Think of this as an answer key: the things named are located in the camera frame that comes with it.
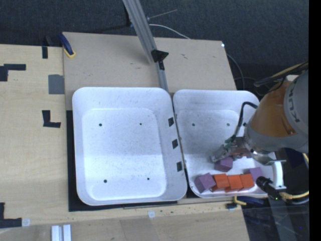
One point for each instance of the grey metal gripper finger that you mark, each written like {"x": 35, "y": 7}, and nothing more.
{"x": 227, "y": 155}
{"x": 217, "y": 152}

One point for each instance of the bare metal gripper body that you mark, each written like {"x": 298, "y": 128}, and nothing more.
{"x": 240, "y": 148}

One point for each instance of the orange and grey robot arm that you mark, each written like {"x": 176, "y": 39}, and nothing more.
{"x": 273, "y": 117}

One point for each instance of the purple cube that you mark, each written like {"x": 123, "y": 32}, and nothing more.
{"x": 224, "y": 164}
{"x": 204, "y": 182}
{"x": 255, "y": 173}

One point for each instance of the orange cube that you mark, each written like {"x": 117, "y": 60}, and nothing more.
{"x": 220, "y": 181}
{"x": 235, "y": 182}
{"x": 247, "y": 180}

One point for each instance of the white plastic tray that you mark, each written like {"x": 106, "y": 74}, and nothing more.
{"x": 208, "y": 124}
{"x": 120, "y": 144}

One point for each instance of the brown flat board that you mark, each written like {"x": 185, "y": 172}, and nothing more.
{"x": 113, "y": 64}

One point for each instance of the black cylinder on white bracket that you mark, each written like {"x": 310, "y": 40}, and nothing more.
{"x": 277, "y": 174}

